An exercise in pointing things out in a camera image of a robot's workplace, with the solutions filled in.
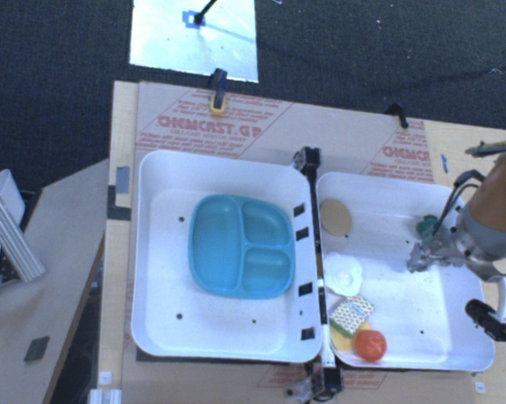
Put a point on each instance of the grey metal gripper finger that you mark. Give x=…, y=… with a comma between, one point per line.
x=430, y=258
x=414, y=259

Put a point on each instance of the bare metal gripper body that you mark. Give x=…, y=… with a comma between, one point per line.
x=455, y=255

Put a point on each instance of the green broccoli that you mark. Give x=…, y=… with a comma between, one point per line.
x=427, y=225

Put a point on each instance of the white plastic tray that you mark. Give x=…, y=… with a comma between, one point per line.
x=165, y=250
x=411, y=307

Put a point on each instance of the white fried egg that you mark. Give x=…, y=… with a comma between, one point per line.
x=342, y=275

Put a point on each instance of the brown round biscuit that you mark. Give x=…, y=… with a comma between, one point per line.
x=335, y=216

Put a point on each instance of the red tomato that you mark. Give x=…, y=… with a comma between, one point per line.
x=370, y=345

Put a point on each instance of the thin black and white rod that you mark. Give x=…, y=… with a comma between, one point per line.
x=317, y=251

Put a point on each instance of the blue divided plate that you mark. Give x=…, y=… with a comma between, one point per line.
x=214, y=242

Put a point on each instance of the brown cardboard board red print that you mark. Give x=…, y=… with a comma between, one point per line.
x=259, y=131

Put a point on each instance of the black cylinder on white bracket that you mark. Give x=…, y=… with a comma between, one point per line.
x=487, y=316

